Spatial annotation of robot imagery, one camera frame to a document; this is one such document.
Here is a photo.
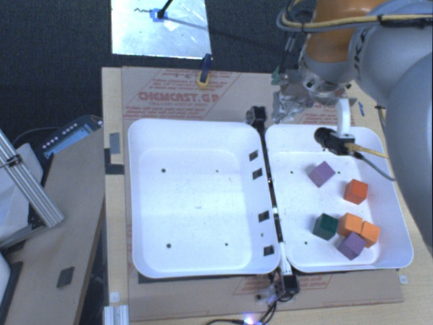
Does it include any brown cardboard board red print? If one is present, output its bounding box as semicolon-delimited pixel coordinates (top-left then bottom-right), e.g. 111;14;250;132
120;66;405;322

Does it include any green cube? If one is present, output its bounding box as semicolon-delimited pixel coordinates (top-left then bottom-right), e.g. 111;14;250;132
312;213;340;241

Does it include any black block with thin wires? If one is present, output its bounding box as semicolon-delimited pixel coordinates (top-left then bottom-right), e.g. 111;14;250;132
246;105;269;126
269;274;301;301

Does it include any orange cube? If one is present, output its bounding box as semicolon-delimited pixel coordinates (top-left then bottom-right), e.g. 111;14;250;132
344;178;369;205
359;220;382;249
337;212;364;238

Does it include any thin black and white rod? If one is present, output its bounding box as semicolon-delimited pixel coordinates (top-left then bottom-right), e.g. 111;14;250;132
254;119;294;278

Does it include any white plastic tray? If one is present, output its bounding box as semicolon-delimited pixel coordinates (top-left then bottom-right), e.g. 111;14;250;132
265;123;415;274
127;118;282;280

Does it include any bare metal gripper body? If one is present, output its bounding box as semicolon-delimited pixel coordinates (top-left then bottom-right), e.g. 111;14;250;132
277;68;350;108

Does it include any purple cube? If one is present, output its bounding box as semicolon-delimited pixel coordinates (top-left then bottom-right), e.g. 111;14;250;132
306;160;337;189
337;232;367;261

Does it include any black cylinder on white bracket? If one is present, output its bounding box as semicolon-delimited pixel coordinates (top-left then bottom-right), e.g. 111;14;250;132
313;98;358;156

